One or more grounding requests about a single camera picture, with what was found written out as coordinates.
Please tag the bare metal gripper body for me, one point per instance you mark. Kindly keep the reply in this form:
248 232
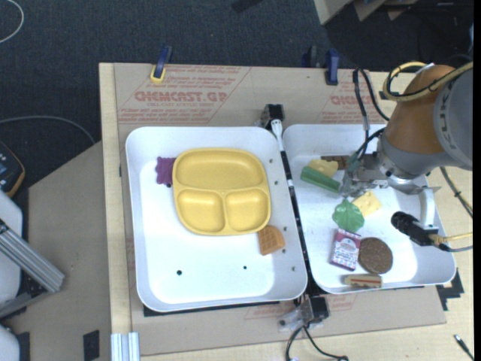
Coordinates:
376 177

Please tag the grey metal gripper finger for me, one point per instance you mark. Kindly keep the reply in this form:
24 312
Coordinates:
361 192
346 188

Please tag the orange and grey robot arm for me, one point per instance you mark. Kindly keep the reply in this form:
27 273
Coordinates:
421 126

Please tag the yellow toy cheese wedge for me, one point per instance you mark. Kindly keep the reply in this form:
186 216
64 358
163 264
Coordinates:
368 203

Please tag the green toy lettuce leaf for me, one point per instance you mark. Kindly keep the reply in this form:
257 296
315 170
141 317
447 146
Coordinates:
348 216

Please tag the brown toy chocolate bar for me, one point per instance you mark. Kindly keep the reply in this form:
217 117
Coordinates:
338 161

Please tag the yellow toy cheese with holes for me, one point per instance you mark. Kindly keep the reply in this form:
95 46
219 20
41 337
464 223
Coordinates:
325 167

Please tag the thin black and white rod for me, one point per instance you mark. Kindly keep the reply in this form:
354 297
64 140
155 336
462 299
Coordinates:
297 209

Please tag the pink small carton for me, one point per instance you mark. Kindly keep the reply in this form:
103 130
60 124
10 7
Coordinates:
345 249

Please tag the round brown biscuit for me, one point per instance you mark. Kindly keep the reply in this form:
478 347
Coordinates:
376 255

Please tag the beige toy sandwich slice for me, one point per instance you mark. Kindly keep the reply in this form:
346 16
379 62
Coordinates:
362 280

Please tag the orange toy waffle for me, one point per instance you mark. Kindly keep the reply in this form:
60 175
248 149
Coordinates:
270 240

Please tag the white plastic tray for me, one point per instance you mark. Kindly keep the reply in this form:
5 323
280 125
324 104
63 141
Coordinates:
210 269
406 273

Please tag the yellow divided plate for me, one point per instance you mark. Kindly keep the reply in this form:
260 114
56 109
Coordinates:
219 186

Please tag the brown cardboard board red print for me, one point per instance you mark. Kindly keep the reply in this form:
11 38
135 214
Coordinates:
233 88

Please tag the purple toy grapes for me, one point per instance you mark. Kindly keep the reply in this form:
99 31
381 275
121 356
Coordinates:
164 170

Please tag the black cylinder on white bracket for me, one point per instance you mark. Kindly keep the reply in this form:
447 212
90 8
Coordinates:
407 225

